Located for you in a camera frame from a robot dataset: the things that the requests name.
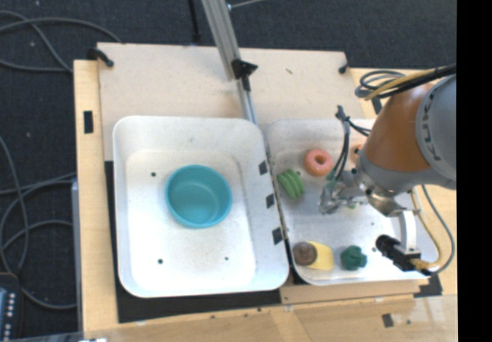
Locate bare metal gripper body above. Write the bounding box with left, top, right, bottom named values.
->
left=333, top=170, right=409, bottom=218

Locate pink doughnut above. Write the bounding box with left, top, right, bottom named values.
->
left=304, top=148, right=334, bottom=178

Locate white plastic tray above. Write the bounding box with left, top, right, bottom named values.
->
left=112, top=115, right=291, bottom=299
left=264, top=118, right=440, bottom=287

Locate green ribbed toy vegetable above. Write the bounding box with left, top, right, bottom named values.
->
left=276, top=168, right=306, bottom=201

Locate thin black and white rod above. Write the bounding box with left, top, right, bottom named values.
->
left=264, top=138, right=296, bottom=272

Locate yellow banana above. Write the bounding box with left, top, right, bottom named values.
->
left=307, top=241, right=335, bottom=272

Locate brown biscuit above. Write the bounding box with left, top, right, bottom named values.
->
left=292, top=241, right=318, bottom=267

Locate green broccoli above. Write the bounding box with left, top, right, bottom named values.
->
left=340, top=244, right=368, bottom=271

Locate blue bowl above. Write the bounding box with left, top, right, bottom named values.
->
left=165, top=164, right=234, bottom=229

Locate pale flat board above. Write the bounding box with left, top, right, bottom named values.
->
left=95, top=42, right=432, bottom=305

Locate black cylinder on white bracket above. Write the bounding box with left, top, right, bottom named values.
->
left=375, top=209, right=424, bottom=273

